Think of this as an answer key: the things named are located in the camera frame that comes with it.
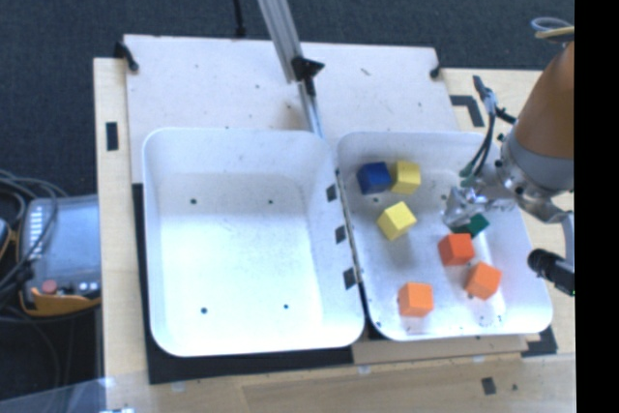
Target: block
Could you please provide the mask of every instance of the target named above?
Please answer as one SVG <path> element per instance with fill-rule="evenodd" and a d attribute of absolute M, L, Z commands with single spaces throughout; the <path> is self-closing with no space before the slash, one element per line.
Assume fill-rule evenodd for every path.
<path fill-rule="evenodd" d="M 357 181 L 362 194 L 384 192 L 392 185 L 389 168 L 384 162 L 362 165 L 357 171 Z"/>
<path fill-rule="evenodd" d="M 502 276 L 499 269 L 479 262 L 469 271 L 464 290 L 477 298 L 487 300 L 498 290 Z"/>
<path fill-rule="evenodd" d="M 398 310 L 402 316 L 426 316 L 434 310 L 432 286 L 424 282 L 407 282 L 398 291 Z"/>
<path fill-rule="evenodd" d="M 383 210 L 376 221 L 389 241 L 400 237 L 416 222 L 417 219 L 403 201 Z"/>
<path fill-rule="evenodd" d="M 475 256 L 475 248 L 468 232 L 448 234 L 438 242 L 438 252 L 445 266 L 464 265 Z"/>
<path fill-rule="evenodd" d="M 392 173 L 392 192 L 412 194 L 422 184 L 422 172 L 418 163 L 397 161 Z"/>
<path fill-rule="evenodd" d="M 452 228 L 452 232 L 468 232 L 471 235 L 471 238 L 474 238 L 489 225 L 490 222 L 488 222 L 482 214 L 477 214 L 471 218 L 471 221 L 467 225 Z"/>

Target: orange object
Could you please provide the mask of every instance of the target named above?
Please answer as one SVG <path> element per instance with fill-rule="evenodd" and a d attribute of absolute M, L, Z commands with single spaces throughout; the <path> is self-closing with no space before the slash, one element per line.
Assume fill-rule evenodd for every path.
<path fill-rule="evenodd" d="M 432 286 L 423 282 L 407 282 L 398 291 L 399 314 L 426 316 L 434 309 Z"/>
<path fill-rule="evenodd" d="M 438 252 L 443 265 L 464 265 L 475 256 L 468 232 L 448 234 L 438 242 Z"/>
<path fill-rule="evenodd" d="M 479 262 L 469 272 L 464 289 L 468 294 L 487 300 L 499 288 L 502 275 L 499 269 Z"/>

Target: white tray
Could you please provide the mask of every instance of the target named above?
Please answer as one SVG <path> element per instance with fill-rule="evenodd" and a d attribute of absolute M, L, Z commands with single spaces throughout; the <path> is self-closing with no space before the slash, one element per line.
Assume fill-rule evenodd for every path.
<path fill-rule="evenodd" d="M 162 349 L 234 355 L 359 337 L 365 316 L 344 275 L 354 265 L 336 234 L 345 221 L 325 141 L 163 129 L 142 159 L 150 327 Z"/>
<path fill-rule="evenodd" d="M 537 333 L 552 318 L 545 282 L 527 266 L 532 250 L 521 212 L 492 212 L 489 227 L 473 239 L 475 257 L 466 266 L 444 267 L 437 244 L 450 232 L 442 222 L 445 198 L 459 184 L 458 172 L 470 161 L 483 137 L 477 133 L 352 133 L 338 147 L 352 237 L 369 316 L 375 328 L 393 340 Z M 489 163 L 498 158 L 493 146 Z M 356 172 L 367 162 L 416 162 L 422 185 L 411 195 L 383 192 L 363 195 Z M 417 223 L 388 241 L 376 224 L 382 211 L 403 200 Z M 499 290 L 488 300 L 463 290 L 470 266 L 483 260 L 503 272 Z M 425 317 L 401 317 L 398 290 L 408 281 L 430 283 L 434 310 Z"/>

